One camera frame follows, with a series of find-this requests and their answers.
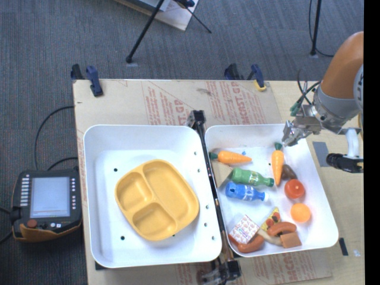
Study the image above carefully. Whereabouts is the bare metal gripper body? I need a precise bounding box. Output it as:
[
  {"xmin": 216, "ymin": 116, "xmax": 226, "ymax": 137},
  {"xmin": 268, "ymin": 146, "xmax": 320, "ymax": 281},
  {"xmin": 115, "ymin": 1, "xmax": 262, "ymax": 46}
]
[{"xmin": 292, "ymin": 104, "xmax": 352, "ymax": 135}]

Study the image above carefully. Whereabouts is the orange carrot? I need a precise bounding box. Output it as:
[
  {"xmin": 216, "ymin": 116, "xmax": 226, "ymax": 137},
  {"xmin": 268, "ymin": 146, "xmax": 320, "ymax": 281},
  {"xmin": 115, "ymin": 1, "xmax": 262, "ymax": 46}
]
[
  {"xmin": 208, "ymin": 150, "xmax": 253, "ymax": 165},
  {"xmin": 271, "ymin": 142, "xmax": 286, "ymax": 187}
]

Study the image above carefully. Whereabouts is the brown potato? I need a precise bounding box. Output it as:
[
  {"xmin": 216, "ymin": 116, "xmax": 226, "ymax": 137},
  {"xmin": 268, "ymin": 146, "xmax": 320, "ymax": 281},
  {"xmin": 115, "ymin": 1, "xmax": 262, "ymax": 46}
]
[{"xmin": 281, "ymin": 164, "xmax": 298, "ymax": 181}]

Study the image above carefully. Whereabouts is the red tomato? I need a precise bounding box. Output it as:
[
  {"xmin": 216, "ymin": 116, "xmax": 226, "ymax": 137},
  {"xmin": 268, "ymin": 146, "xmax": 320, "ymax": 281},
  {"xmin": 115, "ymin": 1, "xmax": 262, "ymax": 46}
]
[{"xmin": 284, "ymin": 179, "xmax": 306, "ymax": 201}]

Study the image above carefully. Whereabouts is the green bottle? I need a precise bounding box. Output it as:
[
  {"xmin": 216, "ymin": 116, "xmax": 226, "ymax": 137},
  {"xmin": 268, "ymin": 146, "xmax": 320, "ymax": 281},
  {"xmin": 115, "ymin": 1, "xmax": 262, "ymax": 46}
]
[{"xmin": 227, "ymin": 167, "xmax": 275, "ymax": 188}]

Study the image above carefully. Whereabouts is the orange ball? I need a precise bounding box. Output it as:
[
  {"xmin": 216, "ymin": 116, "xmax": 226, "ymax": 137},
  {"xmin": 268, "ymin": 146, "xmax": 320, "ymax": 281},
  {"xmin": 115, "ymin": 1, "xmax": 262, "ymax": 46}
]
[{"xmin": 290, "ymin": 202, "xmax": 312, "ymax": 223}]

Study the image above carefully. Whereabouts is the blue bottle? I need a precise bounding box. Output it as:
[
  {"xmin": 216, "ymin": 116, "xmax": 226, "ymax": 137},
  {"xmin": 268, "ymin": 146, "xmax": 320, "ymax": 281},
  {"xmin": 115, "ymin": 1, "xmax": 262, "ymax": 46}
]
[{"xmin": 224, "ymin": 182, "xmax": 270, "ymax": 203}]

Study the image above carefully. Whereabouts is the tan bread slice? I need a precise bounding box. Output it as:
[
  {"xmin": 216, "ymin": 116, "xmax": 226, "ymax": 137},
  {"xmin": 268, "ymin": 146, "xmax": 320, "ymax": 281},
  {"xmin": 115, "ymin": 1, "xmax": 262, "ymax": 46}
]
[{"xmin": 211, "ymin": 160, "xmax": 236, "ymax": 189}]

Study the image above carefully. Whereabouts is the white plastic tray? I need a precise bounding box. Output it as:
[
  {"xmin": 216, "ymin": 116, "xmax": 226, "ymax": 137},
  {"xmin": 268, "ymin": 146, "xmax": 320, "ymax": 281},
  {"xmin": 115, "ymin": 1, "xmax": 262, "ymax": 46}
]
[
  {"xmin": 204, "ymin": 123, "xmax": 340, "ymax": 258},
  {"xmin": 83, "ymin": 124, "xmax": 223, "ymax": 269}
]

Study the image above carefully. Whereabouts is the yellow pizza slice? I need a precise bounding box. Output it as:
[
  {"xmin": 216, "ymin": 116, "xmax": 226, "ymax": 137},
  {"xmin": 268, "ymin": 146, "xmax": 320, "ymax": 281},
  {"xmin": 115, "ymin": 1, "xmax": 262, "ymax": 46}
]
[{"xmin": 259, "ymin": 207, "xmax": 283, "ymax": 233}]

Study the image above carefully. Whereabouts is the orange sausage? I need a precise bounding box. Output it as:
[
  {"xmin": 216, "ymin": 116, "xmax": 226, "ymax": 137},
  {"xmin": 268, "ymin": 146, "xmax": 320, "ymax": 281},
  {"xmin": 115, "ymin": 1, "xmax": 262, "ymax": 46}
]
[
  {"xmin": 228, "ymin": 233, "xmax": 265, "ymax": 254},
  {"xmin": 266, "ymin": 221, "xmax": 297, "ymax": 238}
]

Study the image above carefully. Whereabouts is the brown bread piece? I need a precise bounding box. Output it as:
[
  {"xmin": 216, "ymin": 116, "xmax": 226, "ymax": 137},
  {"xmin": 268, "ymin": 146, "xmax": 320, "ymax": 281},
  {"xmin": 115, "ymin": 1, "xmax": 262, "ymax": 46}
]
[{"xmin": 279, "ymin": 232, "xmax": 303, "ymax": 249}]

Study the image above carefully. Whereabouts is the pale yellow banana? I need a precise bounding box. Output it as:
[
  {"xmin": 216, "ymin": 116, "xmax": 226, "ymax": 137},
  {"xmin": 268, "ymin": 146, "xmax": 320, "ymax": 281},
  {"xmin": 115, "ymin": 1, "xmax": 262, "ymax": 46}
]
[{"xmin": 256, "ymin": 228, "xmax": 283, "ymax": 247}]

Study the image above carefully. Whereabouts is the white and red carton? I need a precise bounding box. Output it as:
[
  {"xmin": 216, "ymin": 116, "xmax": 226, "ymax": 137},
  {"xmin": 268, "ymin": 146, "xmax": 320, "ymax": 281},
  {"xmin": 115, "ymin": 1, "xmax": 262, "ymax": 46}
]
[{"xmin": 228, "ymin": 214, "xmax": 261, "ymax": 245}]

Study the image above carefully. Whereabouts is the brown cardboard board red print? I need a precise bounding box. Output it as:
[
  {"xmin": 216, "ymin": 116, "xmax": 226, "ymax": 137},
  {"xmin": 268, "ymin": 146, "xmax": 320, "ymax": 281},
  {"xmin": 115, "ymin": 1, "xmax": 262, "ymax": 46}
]
[{"xmin": 72, "ymin": 78, "xmax": 333, "ymax": 285}]

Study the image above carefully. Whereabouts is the yellow divided plate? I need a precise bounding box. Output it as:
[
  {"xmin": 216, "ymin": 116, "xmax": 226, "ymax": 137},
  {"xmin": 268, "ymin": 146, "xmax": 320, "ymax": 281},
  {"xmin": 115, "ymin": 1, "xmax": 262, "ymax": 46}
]
[{"xmin": 114, "ymin": 159, "xmax": 200, "ymax": 242}]

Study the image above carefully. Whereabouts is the black cylinder on white bracket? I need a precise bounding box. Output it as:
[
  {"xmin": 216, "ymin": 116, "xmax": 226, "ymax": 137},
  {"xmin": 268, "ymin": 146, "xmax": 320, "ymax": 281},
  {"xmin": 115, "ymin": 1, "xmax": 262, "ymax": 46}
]
[{"xmin": 325, "ymin": 128, "xmax": 365, "ymax": 174}]

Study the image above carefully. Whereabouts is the black block with thin wires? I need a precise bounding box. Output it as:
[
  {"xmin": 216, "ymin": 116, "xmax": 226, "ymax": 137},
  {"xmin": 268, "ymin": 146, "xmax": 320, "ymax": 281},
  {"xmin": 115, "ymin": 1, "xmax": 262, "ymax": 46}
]
[
  {"xmin": 186, "ymin": 109, "xmax": 207, "ymax": 129},
  {"xmin": 198, "ymin": 258, "xmax": 242, "ymax": 285}
]

